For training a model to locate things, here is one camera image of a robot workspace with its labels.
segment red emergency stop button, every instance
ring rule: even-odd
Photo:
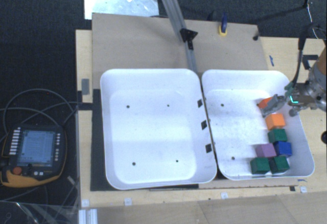
[[[14,167],[12,173],[15,175],[21,175],[22,168],[21,167]]]

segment black floor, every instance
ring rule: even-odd
[[[227,13],[228,21],[257,24],[262,36],[297,37],[301,28],[310,23],[304,0],[178,0],[186,19],[206,20],[213,10],[218,16]],[[326,29],[326,0],[310,0],[313,21]],[[48,88],[70,101],[77,100],[75,30],[91,29],[84,20],[83,0],[0,0],[0,108],[17,93],[30,88]],[[159,3],[160,14],[165,15]],[[43,108],[60,102],[46,94],[27,94],[13,105]],[[69,114],[64,106],[54,111],[58,121]],[[29,115],[11,111],[7,124],[14,125]],[[69,154],[63,176],[48,184],[47,193],[40,187],[14,201],[72,205],[76,189],[75,122],[66,127]],[[0,187],[0,199],[30,189],[13,190]]]

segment teal light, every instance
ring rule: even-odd
[[[290,99],[291,99],[291,102],[292,102],[292,103],[298,103],[298,101],[294,101],[294,100],[293,100],[292,96],[290,96]]]

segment black bracket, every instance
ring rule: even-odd
[[[180,31],[180,35],[182,36],[182,39],[184,42],[188,42],[189,50],[193,50],[193,43],[192,40],[195,38],[196,35],[198,35],[198,32],[188,30],[185,28],[182,28]]]
[[[305,67],[305,70],[311,69],[309,65],[309,60],[317,60],[318,55],[303,55],[302,57],[302,64]]]

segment purple block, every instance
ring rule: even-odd
[[[274,145],[272,143],[261,144],[255,148],[258,158],[272,158],[277,156]]]

